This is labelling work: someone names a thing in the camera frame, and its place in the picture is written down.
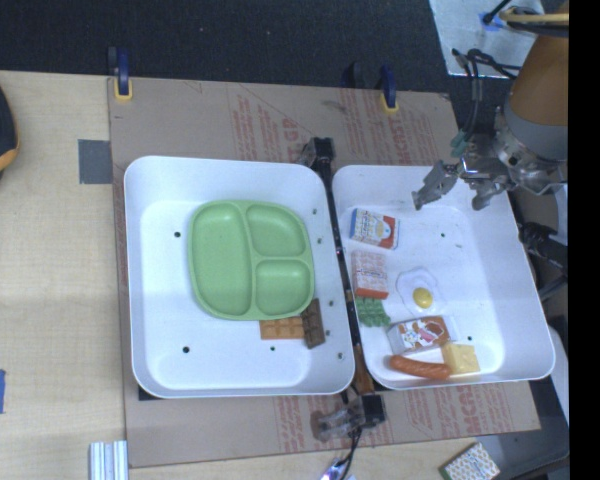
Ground green grapes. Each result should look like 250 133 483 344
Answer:
354 295 393 329

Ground yellow cheese wedge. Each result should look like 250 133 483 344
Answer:
440 341 482 376

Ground orange and white carton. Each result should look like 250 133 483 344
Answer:
350 249 391 301

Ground brown chocolate bar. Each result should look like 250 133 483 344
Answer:
299 297 328 351

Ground white plastic tray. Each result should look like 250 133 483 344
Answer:
331 164 557 391
123 155 357 400

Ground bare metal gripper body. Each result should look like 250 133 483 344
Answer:
458 132 567 196

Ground orange sausage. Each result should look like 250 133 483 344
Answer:
389 353 453 382

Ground orange patterned green-edged packet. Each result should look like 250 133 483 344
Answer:
438 441 502 480

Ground brown and white picture carton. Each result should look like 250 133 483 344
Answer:
385 314 454 356

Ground thin black rod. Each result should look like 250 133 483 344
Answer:
321 161 364 395

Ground blue and red carton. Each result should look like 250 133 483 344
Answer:
348 207 402 251

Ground brown cardboard board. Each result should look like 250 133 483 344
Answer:
106 76 543 469

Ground black cylinder on white bracket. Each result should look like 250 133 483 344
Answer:
518 182 570 270

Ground black block with wires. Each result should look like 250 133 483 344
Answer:
311 392 387 442
296 136 337 169

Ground orange waffle biscuit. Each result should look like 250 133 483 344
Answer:
258 316 307 342

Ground white and yellow fried egg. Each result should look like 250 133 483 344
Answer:
395 266 439 315

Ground green divided plate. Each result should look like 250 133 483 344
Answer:
186 199 317 322

